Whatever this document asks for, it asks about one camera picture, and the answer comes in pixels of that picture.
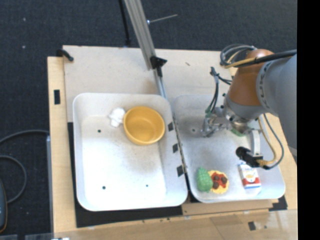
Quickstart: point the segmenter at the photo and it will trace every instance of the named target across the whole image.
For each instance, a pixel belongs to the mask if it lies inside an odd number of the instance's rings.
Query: aluminum rail
[[[156,57],[156,51],[151,38],[148,22],[141,4],[141,0],[124,0],[124,3],[128,10],[131,23],[139,46],[141,48],[147,69],[152,70],[154,68],[151,63],[151,58]],[[160,95],[164,98],[167,98],[162,77],[158,75],[156,70],[154,70],[153,72]]]

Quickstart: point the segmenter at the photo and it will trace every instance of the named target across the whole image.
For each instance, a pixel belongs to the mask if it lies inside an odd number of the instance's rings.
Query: yellow bowl
[[[135,106],[123,118],[126,136],[137,145],[149,145],[159,141],[165,134],[165,121],[154,109]]]

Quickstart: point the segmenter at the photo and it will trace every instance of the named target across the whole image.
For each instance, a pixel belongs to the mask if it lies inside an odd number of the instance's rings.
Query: black cable
[[[24,175],[24,182],[23,182],[23,186],[22,186],[21,190],[19,191],[19,193],[17,195],[15,195],[13,198],[11,198],[7,201],[7,204],[10,204],[10,203],[14,202],[15,200],[17,200],[24,192],[26,185],[27,185],[27,172],[26,172],[26,169],[22,163],[20,163],[17,159],[15,159],[9,155],[1,154],[0,159],[8,159],[8,160],[15,162],[17,165],[20,166],[20,168],[23,171],[23,175]]]
[[[270,55],[263,56],[263,57],[257,57],[257,58],[255,58],[254,62],[255,62],[255,64],[259,64],[259,63],[263,63],[263,62],[269,62],[269,61],[274,61],[277,59],[291,57],[296,54],[297,54],[297,49],[287,50],[287,51],[278,52],[278,53],[270,54]]]
[[[218,74],[218,78],[227,85],[231,85],[232,80],[224,79]]]
[[[263,166],[264,169],[270,170],[270,169],[276,167],[278,164],[280,164],[280,162],[282,161],[282,159],[283,159],[284,156],[285,156],[285,149],[284,149],[284,146],[283,146],[282,143],[281,143],[281,140],[280,140],[279,137],[277,136],[276,132],[275,132],[274,129],[271,127],[271,124],[270,124],[270,122],[269,122],[266,114],[263,114],[263,116],[264,116],[264,119],[265,119],[267,125],[269,126],[271,132],[273,133],[274,137],[275,137],[276,140],[279,142],[280,147],[281,147],[281,157],[280,157],[280,159],[279,159],[275,164],[273,164],[272,166],[267,166],[267,165]]]
[[[41,129],[31,129],[31,130],[22,130],[22,131],[18,131],[16,133],[13,133],[11,135],[8,135],[2,139],[0,139],[0,145],[3,144],[5,141],[11,139],[11,138],[14,138],[14,137],[17,137],[17,136],[20,136],[20,135],[25,135],[25,134],[49,134],[49,131],[47,130],[41,130]],[[26,169],[25,167],[23,166],[22,163],[20,163],[17,159],[9,156],[9,155],[0,155],[0,159],[9,159],[13,162],[15,162],[16,164],[18,164],[22,171],[23,171],[23,175],[24,175],[24,183],[23,183],[23,186],[22,186],[22,189],[20,190],[20,192],[13,198],[11,198],[10,200],[7,201],[7,203],[12,203],[13,201],[17,200],[21,194],[23,193],[23,191],[25,190],[26,188],[26,185],[27,185],[27,172],[26,172]]]
[[[2,139],[0,139],[0,145],[7,141],[8,139],[11,139],[13,137],[17,137],[17,136],[20,136],[20,135],[24,135],[24,134],[49,134],[49,131],[47,130],[41,130],[41,129],[32,129],[32,130],[22,130],[22,131],[18,131],[16,133],[13,133],[9,136],[6,136]]]
[[[122,22],[123,22],[123,26],[124,26],[125,45],[127,47],[131,47],[131,39],[130,39],[130,35],[129,35],[129,28],[128,28],[128,23],[127,23],[127,19],[126,19],[123,0],[118,0],[118,3],[119,3],[120,12],[121,12],[121,16],[122,16]]]
[[[219,95],[219,74],[217,74],[215,68],[212,66],[211,67],[211,72],[210,75],[212,75],[214,77],[214,81],[215,81],[215,91],[214,91],[214,95],[213,95],[213,99],[210,103],[210,111],[211,113],[215,110],[217,101],[218,101],[218,95]]]
[[[247,45],[242,43],[234,43],[230,44],[227,47],[223,48],[220,53],[220,64],[222,66],[227,66],[232,64],[237,60],[237,58],[242,55],[243,53],[247,53],[253,50],[256,50],[257,48],[253,45]]]

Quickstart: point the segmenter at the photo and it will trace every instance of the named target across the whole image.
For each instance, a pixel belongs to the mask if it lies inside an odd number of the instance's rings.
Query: white cloth
[[[109,115],[109,118],[111,119],[111,126],[118,127],[120,124],[122,124],[125,114],[126,111],[121,107],[113,109]]]

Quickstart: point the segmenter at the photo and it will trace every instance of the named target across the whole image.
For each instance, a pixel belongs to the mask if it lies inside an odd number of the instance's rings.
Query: dark carpet
[[[298,0],[141,0],[160,49],[219,51],[243,43],[282,52],[297,48]],[[138,47],[131,24],[132,47]],[[0,139],[49,130],[48,56],[63,45],[125,44],[118,0],[0,0]],[[0,145],[26,168],[23,195],[8,206],[2,235],[50,231],[46,137],[27,134]],[[19,167],[0,159],[8,198],[23,183]]]

